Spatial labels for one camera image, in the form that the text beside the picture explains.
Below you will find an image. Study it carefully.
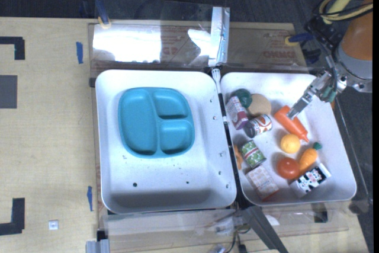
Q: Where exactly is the yellow lemon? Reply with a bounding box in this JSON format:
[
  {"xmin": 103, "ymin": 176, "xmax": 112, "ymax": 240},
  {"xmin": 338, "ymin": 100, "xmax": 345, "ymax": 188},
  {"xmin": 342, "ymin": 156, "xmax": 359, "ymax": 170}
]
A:
[{"xmin": 280, "ymin": 133, "xmax": 301, "ymax": 155}]

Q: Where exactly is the green and white can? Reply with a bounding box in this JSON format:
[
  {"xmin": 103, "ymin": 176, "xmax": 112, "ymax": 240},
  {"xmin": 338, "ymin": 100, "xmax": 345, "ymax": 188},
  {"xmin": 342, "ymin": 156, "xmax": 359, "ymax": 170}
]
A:
[{"xmin": 239, "ymin": 139, "xmax": 267, "ymax": 170}]

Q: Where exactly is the orange and white carton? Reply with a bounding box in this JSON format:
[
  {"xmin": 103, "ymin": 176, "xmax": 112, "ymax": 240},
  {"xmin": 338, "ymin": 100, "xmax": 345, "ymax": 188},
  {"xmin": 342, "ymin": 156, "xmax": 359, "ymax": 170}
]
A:
[{"xmin": 245, "ymin": 164, "xmax": 280, "ymax": 202}]

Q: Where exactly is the small orange toy food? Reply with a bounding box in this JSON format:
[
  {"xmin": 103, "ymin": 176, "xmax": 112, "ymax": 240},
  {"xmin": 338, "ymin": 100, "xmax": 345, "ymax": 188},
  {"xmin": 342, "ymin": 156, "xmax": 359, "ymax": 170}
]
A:
[{"xmin": 233, "ymin": 145, "xmax": 245, "ymax": 171}]

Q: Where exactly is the tan round biscuit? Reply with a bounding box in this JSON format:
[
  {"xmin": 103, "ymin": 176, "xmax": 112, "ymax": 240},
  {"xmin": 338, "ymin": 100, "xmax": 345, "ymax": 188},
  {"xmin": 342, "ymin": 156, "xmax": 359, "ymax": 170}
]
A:
[{"xmin": 247, "ymin": 93, "xmax": 272, "ymax": 117}]

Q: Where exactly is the orange carrot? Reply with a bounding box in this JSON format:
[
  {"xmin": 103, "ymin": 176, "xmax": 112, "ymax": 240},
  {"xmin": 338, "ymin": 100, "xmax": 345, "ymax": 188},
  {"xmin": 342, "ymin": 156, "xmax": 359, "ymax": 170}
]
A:
[{"xmin": 298, "ymin": 142, "xmax": 323, "ymax": 173}]

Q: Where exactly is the green broccoli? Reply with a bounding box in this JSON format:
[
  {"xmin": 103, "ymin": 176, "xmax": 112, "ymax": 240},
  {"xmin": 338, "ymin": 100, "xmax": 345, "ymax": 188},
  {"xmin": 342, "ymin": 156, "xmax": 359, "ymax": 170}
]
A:
[{"xmin": 230, "ymin": 88, "xmax": 253, "ymax": 109}]

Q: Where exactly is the black and white cow carton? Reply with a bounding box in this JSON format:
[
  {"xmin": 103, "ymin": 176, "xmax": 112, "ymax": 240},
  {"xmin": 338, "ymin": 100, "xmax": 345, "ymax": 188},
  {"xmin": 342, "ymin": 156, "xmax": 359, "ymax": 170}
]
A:
[{"xmin": 289, "ymin": 162, "xmax": 332, "ymax": 199}]

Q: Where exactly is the blue divided plate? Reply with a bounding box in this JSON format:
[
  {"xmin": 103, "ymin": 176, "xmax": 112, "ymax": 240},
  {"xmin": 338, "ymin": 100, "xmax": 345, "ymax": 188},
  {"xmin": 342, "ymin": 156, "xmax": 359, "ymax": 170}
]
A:
[{"xmin": 117, "ymin": 87, "xmax": 196, "ymax": 159}]

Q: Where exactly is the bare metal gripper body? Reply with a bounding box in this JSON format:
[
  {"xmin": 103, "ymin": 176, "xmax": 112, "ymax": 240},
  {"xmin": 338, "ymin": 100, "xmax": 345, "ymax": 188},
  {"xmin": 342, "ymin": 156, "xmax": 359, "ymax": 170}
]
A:
[{"xmin": 304, "ymin": 70, "xmax": 348, "ymax": 102}]

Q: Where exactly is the red tomato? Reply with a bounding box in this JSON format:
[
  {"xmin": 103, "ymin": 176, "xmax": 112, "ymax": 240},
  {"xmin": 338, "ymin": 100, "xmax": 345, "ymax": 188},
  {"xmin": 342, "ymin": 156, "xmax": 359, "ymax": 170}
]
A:
[{"xmin": 276, "ymin": 156, "xmax": 301, "ymax": 180}]

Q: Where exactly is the orange and white can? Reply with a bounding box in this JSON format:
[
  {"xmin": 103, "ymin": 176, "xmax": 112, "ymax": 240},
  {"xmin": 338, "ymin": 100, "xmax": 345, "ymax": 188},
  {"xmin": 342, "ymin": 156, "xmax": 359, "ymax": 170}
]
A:
[{"xmin": 243, "ymin": 114, "xmax": 273, "ymax": 139}]

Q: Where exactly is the orange bottle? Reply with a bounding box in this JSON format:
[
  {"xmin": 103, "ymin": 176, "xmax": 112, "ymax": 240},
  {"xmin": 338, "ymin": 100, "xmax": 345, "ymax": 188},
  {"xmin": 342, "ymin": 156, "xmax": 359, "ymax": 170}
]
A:
[{"xmin": 273, "ymin": 105, "xmax": 310, "ymax": 144}]

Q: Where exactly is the thin black and white rod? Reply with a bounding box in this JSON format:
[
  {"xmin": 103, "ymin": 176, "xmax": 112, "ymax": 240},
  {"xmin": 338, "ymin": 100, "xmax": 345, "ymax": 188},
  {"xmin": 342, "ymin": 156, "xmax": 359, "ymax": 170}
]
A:
[{"xmin": 211, "ymin": 68, "xmax": 241, "ymax": 207}]

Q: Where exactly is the white plastic tray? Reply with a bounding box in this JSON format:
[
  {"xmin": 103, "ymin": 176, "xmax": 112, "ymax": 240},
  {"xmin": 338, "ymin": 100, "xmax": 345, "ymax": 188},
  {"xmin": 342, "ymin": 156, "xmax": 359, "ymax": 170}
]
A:
[
  {"xmin": 94, "ymin": 69, "xmax": 238, "ymax": 214},
  {"xmin": 220, "ymin": 72, "xmax": 358, "ymax": 207}
]

